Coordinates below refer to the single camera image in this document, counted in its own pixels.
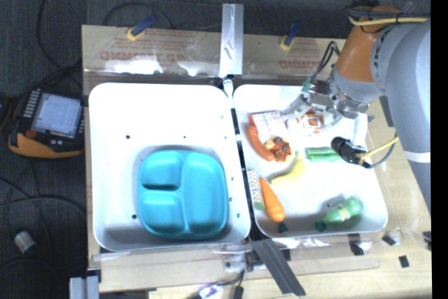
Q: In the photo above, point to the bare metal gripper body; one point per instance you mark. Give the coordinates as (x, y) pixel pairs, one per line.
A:
(327, 99)

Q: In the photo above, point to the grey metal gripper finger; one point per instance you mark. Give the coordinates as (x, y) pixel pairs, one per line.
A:
(332, 119)
(295, 108)

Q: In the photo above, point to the white carton with orange print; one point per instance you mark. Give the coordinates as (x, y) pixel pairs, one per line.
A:
(308, 124)

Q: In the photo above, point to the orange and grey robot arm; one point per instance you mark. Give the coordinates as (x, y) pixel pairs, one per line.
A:
(402, 80)

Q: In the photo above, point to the white carton with red print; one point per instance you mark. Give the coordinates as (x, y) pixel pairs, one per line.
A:
(267, 122)

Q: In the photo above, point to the toy pizza slice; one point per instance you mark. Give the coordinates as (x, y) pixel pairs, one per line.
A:
(280, 148)

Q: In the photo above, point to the orange-red toy sausage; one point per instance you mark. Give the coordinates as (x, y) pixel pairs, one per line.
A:
(257, 145)

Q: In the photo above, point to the yellow banana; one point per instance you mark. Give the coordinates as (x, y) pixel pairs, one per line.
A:
(292, 173)

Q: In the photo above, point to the white plastic tray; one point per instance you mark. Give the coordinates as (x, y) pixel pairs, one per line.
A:
(332, 185)
(115, 168)

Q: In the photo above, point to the white printed packet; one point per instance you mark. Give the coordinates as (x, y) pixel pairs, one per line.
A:
(255, 187)

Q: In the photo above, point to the green plastic bottle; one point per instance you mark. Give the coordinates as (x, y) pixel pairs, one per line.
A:
(341, 213)

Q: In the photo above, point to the orange carrot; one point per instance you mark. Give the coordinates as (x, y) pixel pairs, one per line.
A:
(272, 201)

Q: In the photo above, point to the blue divided plate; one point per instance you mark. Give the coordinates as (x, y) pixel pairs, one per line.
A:
(196, 192)

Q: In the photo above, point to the brown cardboard board red print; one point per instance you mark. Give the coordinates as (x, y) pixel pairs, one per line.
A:
(157, 49)

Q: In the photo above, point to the small grey metal cylinder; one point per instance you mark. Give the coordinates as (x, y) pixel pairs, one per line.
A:
(24, 241)

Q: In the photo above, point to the black cylinder on white bracket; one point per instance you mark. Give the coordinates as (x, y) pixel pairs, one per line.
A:
(346, 148)

